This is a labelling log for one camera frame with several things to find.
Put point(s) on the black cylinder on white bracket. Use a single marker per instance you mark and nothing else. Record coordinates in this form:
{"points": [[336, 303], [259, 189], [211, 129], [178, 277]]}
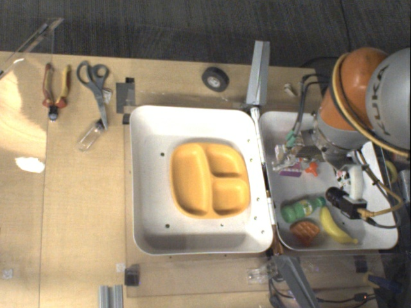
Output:
{"points": [[345, 202]]}

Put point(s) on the white plastic tray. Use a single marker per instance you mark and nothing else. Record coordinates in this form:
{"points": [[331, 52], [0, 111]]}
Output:
{"points": [[151, 184], [321, 184]]}

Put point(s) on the clear plastic bottle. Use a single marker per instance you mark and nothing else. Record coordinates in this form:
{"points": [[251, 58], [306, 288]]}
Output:
{"points": [[88, 138]]}

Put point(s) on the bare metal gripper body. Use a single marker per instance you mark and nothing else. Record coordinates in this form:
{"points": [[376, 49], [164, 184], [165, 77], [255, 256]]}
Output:
{"points": [[334, 156]]}

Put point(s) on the black and white carton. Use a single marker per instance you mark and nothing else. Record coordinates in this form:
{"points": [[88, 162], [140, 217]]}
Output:
{"points": [[343, 176]]}

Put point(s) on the orange divided plate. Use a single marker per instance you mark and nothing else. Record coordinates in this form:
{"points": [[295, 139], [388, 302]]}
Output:
{"points": [[192, 181]]}

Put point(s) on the purple packet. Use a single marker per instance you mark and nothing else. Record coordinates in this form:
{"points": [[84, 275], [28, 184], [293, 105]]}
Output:
{"points": [[290, 172]]}

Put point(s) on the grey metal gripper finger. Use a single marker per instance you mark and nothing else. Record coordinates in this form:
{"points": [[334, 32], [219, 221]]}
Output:
{"points": [[285, 165], [281, 151]]}

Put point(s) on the green bottle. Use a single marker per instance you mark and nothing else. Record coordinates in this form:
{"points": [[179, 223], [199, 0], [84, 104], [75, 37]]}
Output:
{"points": [[298, 210]]}

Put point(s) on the small orange toy carrot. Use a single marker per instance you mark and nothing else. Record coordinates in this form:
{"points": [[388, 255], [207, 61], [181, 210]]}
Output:
{"points": [[312, 169]]}

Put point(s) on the yellow banana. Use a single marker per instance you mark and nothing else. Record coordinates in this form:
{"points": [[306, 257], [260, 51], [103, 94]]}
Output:
{"points": [[332, 226]]}

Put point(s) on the red and yellow pliers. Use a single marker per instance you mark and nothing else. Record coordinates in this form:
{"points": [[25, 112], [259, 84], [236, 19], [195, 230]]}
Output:
{"points": [[51, 99]]}

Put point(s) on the small white block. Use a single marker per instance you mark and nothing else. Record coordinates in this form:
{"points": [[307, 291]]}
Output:
{"points": [[290, 89]]}

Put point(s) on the grey scissors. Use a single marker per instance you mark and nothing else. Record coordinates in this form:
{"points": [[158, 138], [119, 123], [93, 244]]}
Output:
{"points": [[98, 91]]}

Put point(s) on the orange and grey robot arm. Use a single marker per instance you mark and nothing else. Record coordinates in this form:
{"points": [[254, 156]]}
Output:
{"points": [[359, 85]]}

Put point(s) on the black tape roll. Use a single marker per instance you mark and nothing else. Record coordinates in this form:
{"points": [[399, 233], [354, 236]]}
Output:
{"points": [[215, 79]]}

